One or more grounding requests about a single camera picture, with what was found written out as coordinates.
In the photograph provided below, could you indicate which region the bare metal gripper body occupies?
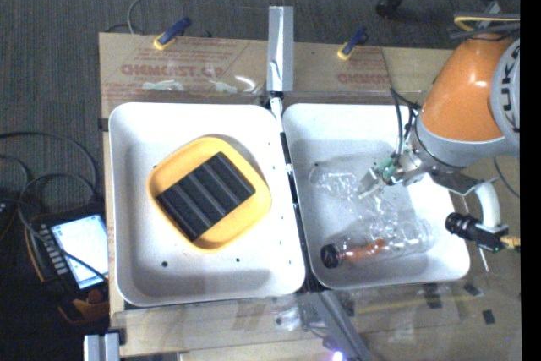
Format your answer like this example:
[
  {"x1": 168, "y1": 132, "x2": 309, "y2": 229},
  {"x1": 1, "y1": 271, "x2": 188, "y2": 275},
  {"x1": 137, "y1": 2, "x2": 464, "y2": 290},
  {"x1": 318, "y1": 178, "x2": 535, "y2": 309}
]
[{"x1": 370, "y1": 150, "x2": 429, "y2": 188}]

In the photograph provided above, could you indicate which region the crumpled clear plastic bottle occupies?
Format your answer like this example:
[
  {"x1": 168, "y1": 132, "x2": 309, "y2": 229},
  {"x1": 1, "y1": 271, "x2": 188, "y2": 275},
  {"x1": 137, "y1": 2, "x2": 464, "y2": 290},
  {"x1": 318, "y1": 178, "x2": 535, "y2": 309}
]
[{"x1": 308, "y1": 161, "x2": 407, "y2": 226}]

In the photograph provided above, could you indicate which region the clear plastic bottle black cap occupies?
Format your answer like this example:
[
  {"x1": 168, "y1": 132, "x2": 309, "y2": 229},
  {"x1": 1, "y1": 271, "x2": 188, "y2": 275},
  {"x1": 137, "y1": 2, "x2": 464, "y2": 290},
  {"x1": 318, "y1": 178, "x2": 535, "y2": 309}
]
[{"x1": 320, "y1": 216, "x2": 435, "y2": 270}]

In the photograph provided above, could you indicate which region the white plastic tray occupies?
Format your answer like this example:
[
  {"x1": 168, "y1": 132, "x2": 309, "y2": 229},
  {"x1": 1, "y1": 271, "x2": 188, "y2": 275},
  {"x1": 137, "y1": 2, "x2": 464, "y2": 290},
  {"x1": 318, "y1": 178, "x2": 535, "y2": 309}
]
[
  {"x1": 107, "y1": 101, "x2": 307, "y2": 308},
  {"x1": 281, "y1": 102, "x2": 472, "y2": 291}
]

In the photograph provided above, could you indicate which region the black ridged rectangular tray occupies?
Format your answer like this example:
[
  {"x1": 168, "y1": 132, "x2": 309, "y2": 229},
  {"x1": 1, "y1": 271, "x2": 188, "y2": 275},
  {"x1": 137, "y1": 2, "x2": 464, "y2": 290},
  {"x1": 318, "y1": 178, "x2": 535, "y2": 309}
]
[{"x1": 155, "y1": 151, "x2": 257, "y2": 243}]

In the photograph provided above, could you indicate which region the yellow divided plate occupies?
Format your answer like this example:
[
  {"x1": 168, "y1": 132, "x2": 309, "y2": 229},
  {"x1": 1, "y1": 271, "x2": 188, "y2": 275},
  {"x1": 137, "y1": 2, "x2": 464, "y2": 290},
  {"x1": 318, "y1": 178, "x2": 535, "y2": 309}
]
[{"x1": 145, "y1": 135, "x2": 272, "y2": 253}]

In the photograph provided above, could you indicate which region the brown cardboard board red print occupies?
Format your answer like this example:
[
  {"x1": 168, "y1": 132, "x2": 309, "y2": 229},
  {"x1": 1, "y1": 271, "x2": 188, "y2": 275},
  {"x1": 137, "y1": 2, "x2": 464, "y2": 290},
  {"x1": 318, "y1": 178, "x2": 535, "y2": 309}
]
[{"x1": 97, "y1": 31, "x2": 522, "y2": 357}]

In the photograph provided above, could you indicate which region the black cylinder on white bracket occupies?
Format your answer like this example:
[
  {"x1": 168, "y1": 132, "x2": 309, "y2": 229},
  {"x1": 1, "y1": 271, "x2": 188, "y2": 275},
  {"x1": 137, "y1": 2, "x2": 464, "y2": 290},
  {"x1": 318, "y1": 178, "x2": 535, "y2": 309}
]
[{"x1": 445, "y1": 178, "x2": 511, "y2": 253}]

